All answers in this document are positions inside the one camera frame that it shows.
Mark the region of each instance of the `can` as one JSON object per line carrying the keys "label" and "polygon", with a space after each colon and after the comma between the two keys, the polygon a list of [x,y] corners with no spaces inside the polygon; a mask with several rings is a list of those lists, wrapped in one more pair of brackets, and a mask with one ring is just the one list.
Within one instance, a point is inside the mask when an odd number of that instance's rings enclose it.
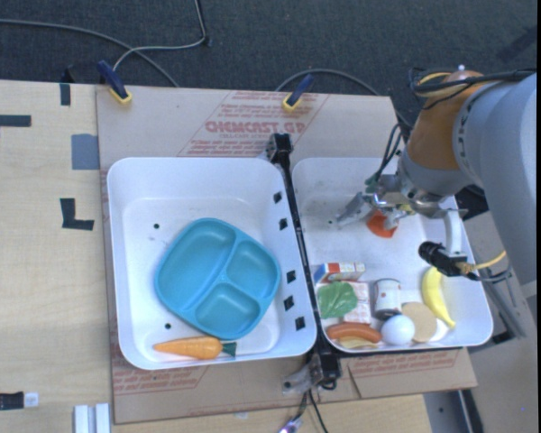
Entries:
{"label": "can", "polygon": [[377,319],[386,320],[400,314],[400,281],[384,278],[374,283],[374,314]]}

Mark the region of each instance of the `blue and yellow clamp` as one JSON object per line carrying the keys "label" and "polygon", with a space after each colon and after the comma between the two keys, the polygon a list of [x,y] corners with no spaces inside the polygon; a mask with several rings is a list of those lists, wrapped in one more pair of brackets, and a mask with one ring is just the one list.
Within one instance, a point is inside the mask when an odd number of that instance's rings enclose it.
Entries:
{"label": "blue and yellow clamp", "polygon": [[303,93],[308,91],[314,82],[315,78],[312,75],[307,74],[294,91],[282,100],[282,108],[287,112],[294,111],[300,103]]}
{"label": "blue and yellow clamp", "polygon": [[110,93],[119,103],[124,105],[133,99],[133,95],[124,87],[123,81],[106,61],[99,61],[96,69],[104,77],[106,83],[110,86]]}

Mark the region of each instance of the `yellow banana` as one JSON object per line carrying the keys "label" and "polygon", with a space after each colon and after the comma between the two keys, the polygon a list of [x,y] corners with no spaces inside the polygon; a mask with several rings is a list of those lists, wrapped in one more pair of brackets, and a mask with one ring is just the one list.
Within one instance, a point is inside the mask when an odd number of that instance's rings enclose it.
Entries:
{"label": "yellow banana", "polygon": [[423,292],[423,301],[431,308],[439,319],[443,320],[450,328],[454,327],[454,321],[449,316],[449,311],[443,300],[441,285],[443,283],[443,274],[435,266],[426,270],[421,284]]}

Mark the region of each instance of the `blue divided plate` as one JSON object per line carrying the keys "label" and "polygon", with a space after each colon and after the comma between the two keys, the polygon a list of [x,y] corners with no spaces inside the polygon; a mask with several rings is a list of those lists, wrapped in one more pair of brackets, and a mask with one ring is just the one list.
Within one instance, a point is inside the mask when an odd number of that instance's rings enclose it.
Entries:
{"label": "blue divided plate", "polygon": [[248,334],[274,300],[280,267],[260,243],[216,218],[190,223],[161,259],[154,277],[160,301],[206,334]]}

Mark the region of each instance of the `cardboard sheet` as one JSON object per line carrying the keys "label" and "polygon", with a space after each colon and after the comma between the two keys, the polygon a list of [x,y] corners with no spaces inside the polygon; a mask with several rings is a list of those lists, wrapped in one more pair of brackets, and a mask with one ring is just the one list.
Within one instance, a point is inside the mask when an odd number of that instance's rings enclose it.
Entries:
{"label": "cardboard sheet", "polygon": [[[280,107],[285,94],[188,88],[131,87],[121,105],[99,86],[96,108],[111,328],[115,423],[297,406],[281,379],[303,357],[144,371],[128,364],[116,338],[114,275],[105,175],[126,157],[256,157],[274,133],[288,133],[294,166],[307,157],[379,157],[396,116],[387,97],[304,95],[300,107]],[[351,401],[476,385],[465,349],[370,355],[342,360],[343,377],[322,402]]]}

